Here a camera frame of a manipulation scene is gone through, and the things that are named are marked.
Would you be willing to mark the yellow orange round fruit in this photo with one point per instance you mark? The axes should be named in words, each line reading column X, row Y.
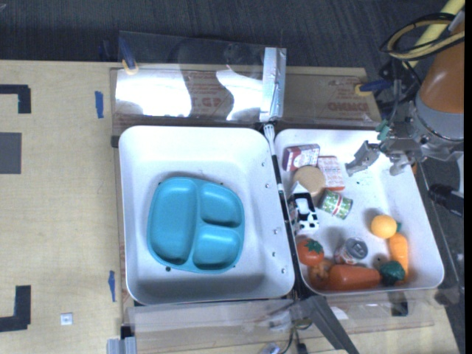
column 383, row 226

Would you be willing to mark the white plastic tray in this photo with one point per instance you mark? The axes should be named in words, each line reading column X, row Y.
column 372, row 194
column 155, row 153

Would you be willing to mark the red and silver can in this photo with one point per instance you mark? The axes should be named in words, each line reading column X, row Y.
column 350, row 252

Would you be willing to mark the dark red and white carton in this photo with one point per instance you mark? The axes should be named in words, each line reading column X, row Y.
column 299, row 157

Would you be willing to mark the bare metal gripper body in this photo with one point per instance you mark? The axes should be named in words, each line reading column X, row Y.
column 414, row 143

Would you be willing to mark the orange red sausage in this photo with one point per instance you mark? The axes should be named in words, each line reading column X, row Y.
column 354, row 277

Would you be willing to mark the red tomato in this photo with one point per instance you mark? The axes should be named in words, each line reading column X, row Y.
column 310, row 252

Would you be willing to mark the black and white milk carton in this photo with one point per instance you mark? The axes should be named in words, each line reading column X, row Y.
column 304, row 214

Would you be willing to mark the orange carrot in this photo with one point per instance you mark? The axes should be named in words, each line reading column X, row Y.
column 399, row 249

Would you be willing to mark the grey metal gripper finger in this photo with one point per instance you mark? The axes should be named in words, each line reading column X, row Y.
column 400, row 164
column 363, row 158

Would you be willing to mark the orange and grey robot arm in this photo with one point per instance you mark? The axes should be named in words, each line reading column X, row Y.
column 444, row 76

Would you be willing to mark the orange knobbly toy food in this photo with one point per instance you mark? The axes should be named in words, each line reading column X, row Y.
column 318, row 276

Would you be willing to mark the blue divided plate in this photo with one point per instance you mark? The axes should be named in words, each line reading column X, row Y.
column 173, row 219

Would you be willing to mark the green broccoli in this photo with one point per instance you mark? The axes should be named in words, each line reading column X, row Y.
column 392, row 272

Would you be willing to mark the green and white can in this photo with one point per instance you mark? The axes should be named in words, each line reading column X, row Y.
column 335, row 204

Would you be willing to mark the red and white packet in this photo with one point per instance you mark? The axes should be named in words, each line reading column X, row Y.
column 333, row 172

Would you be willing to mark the tan round biscuit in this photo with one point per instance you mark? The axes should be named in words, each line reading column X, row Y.
column 309, row 179

